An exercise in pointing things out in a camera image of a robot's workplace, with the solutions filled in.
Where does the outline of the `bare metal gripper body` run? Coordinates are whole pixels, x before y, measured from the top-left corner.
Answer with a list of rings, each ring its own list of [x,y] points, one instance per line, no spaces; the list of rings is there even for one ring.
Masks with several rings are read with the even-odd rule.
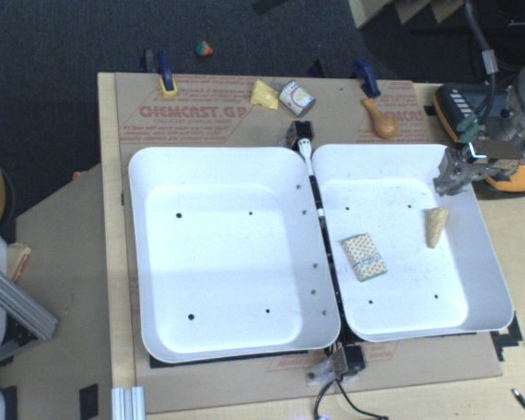
[[[510,142],[491,139],[476,139],[462,150],[465,163],[472,170],[473,179],[487,177],[508,178],[518,170],[522,154]]]

